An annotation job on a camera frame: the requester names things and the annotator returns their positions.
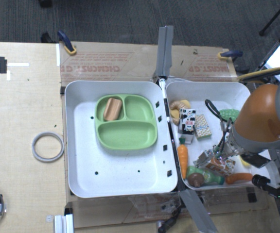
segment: white strip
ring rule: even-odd
[[[57,67],[60,66],[60,45],[56,44],[56,57],[57,57]]]
[[[29,67],[29,63],[8,63],[8,67]]]
[[[10,81],[10,70],[7,70],[6,72],[6,80]]]

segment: green bottle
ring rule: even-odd
[[[188,166],[187,179],[190,185],[193,185],[193,180],[191,180],[193,176],[190,177],[190,180],[189,180],[189,176],[193,173],[200,173],[204,176],[204,183],[203,183],[204,185],[213,184],[213,183],[223,184],[225,180],[224,177],[217,176],[212,172],[210,172],[209,170],[196,168],[194,166]]]

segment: black clamp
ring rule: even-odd
[[[5,60],[5,57],[0,57],[0,73],[7,73],[7,60]]]

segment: white ring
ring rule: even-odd
[[[39,156],[38,153],[36,152],[35,150],[35,144],[36,142],[43,136],[53,136],[55,137],[59,142],[60,142],[60,145],[61,145],[61,150],[60,152],[53,158],[44,158],[42,156]],[[46,131],[46,132],[42,132],[42,133],[39,133],[34,139],[33,139],[33,142],[32,142],[32,153],[34,155],[34,157],[39,160],[39,161],[42,161],[42,162],[53,162],[57,159],[59,159],[62,154],[63,154],[63,151],[64,151],[64,142],[63,142],[63,139],[61,136],[59,136],[57,133],[55,132],[49,132],[49,131]]]

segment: blue clamp handle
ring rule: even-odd
[[[76,53],[76,48],[72,45],[72,43],[70,42],[67,35],[62,30],[59,30],[58,31],[58,36],[59,36],[59,39],[64,42],[64,44],[65,44],[64,48],[66,49],[66,51],[70,55],[75,54]]]
[[[231,50],[220,54],[221,57],[242,57],[243,51],[240,50]]]

